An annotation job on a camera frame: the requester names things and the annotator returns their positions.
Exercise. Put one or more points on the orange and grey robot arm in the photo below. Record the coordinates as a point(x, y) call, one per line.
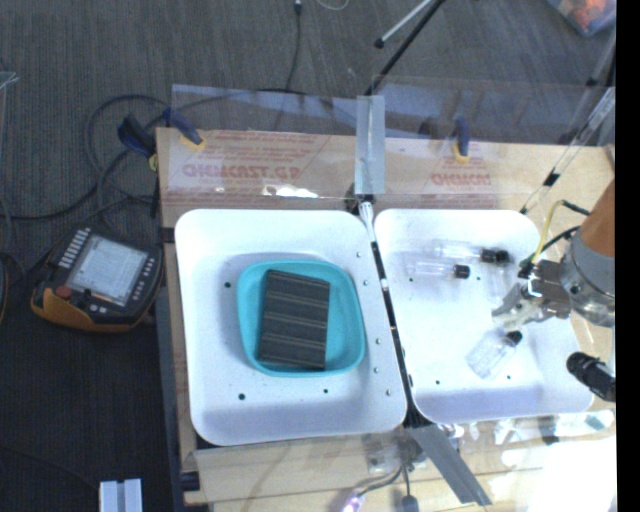
point(597, 235)

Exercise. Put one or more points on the blue plate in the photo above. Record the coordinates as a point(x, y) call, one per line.
point(345, 315)

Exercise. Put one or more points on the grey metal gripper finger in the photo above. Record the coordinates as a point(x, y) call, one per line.
point(511, 299)
point(525, 315)

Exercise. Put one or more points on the clear plastic bottle black cap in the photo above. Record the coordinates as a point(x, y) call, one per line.
point(460, 249)
point(435, 270)
point(490, 354)

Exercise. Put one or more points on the brown cardboard board red print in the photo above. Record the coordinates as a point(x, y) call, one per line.
point(280, 165)

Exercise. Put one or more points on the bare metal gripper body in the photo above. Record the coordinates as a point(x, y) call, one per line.
point(552, 292)

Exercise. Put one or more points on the dark striped box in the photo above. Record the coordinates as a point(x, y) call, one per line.
point(295, 320)

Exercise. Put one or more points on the black cylinder on white bracket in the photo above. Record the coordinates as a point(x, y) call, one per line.
point(592, 374)

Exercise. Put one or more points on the white plastic tray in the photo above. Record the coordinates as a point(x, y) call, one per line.
point(440, 340)
point(210, 325)

